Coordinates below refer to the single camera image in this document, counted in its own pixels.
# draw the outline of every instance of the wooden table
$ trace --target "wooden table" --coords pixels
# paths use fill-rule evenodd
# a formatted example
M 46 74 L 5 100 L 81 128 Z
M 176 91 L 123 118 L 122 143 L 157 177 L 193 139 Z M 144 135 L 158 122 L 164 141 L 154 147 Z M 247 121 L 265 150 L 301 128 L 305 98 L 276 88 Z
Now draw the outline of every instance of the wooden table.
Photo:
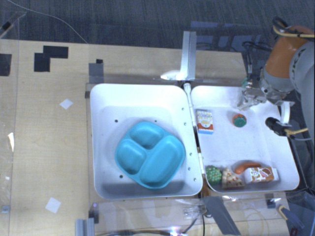
M 89 63 L 102 59 L 107 80 L 119 81 L 122 77 L 126 80 L 126 76 L 159 78 L 166 71 L 180 68 L 181 50 L 14 40 L 1 40 L 1 43 L 16 46 L 11 50 L 12 73 L 9 77 L 0 77 L 1 88 L 10 84 L 18 69 L 9 235 L 74 235 L 76 219 L 86 219 L 90 205 L 85 100 Z M 67 46 L 68 58 L 51 59 L 50 72 L 34 72 L 34 53 L 42 53 L 44 45 Z M 235 86 L 246 75 L 240 53 L 197 51 L 196 60 L 199 78 Z M 66 99 L 73 102 L 68 109 L 60 106 Z M 283 193 L 278 195 L 284 201 Z M 45 208 L 51 197 L 61 202 L 57 213 Z M 154 206 L 148 210 L 157 217 L 169 215 L 168 202 L 153 200 Z M 126 226 L 135 221 L 140 225 L 144 220 L 136 215 L 139 207 L 131 206 L 128 217 L 115 208 L 118 203 L 105 201 L 104 204 L 112 208 L 108 216 L 121 215 Z M 232 217 L 239 218 L 236 224 L 244 234 L 287 233 L 285 221 L 275 210 L 271 215 L 263 205 L 257 211 L 230 209 Z M 201 220 L 196 224 L 189 235 L 202 235 Z M 220 235 L 213 219 L 206 219 L 206 224 L 206 235 Z

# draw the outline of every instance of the blue bowl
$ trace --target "blue bowl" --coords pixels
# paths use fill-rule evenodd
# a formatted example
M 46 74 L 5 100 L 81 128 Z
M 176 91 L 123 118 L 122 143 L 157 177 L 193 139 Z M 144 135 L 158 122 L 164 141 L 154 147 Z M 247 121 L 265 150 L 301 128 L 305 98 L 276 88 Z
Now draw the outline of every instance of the blue bowl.
M 148 189 L 162 189 L 175 176 L 185 158 L 185 147 L 163 128 L 142 121 L 119 142 L 115 161 L 130 178 Z

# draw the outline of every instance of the white sticker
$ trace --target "white sticker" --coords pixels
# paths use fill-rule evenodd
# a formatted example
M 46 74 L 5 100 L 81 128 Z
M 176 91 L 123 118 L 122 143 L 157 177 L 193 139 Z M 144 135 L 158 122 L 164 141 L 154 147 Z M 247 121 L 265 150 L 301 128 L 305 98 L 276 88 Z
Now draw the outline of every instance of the white sticker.
M 45 208 L 53 213 L 57 213 L 60 205 L 60 201 L 54 198 L 50 198 Z
M 68 109 L 72 104 L 73 104 L 72 101 L 66 99 L 62 103 L 60 103 L 60 106 L 62 106 L 64 109 Z

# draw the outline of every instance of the sausage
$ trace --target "sausage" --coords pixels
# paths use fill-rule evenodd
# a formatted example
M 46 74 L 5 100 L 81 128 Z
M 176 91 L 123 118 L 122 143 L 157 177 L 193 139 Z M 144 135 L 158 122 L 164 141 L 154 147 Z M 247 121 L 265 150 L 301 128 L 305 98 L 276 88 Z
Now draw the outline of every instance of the sausage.
M 234 170 L 234 172 L 236 174 L 240 174 L 242 173 L 244 170 L 246 170 L 247 168 L 253 168 L 253 167 L 261 167 L 260 163 L 254 163 L 254 162 L 250 162 L 250 163 L 242 163 L 239 166 L 237 166 Z

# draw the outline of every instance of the clear plastic object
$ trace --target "clear plastic object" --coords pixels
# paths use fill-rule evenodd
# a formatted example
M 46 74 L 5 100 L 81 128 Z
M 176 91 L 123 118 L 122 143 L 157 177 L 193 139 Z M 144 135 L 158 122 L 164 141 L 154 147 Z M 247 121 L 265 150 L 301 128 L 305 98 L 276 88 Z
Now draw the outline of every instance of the clear plastic object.
M 24 13 L 0 10 L 0 235 L 9 234 L 19 21 Z

